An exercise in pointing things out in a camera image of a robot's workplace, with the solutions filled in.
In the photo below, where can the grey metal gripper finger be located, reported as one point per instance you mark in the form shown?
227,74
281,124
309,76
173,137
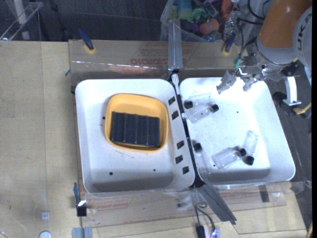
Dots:
226,82
249,82

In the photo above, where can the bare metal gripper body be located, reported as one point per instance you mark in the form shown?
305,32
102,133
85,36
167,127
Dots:
250,66

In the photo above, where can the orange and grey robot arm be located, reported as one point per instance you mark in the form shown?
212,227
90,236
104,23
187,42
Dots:
280,16

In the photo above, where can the clear plastic bottle black cap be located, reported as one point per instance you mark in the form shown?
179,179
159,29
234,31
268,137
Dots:
198,147
251,142
200,114
198,100
226,159

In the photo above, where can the white plastic tray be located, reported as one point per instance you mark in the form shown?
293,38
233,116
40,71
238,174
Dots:
230,130
133,167

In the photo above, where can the clear plastic bin of toys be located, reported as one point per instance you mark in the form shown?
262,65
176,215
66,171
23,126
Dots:
198,11

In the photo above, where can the yellow bowl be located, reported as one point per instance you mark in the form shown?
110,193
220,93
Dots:
138,101

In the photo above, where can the black ribbed block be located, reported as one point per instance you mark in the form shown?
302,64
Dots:
135,129

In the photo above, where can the brown cardboard board red print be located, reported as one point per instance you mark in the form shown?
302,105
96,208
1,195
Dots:
119,56

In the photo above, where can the black cylinder on white bracket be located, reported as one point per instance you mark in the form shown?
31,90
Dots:
290,90

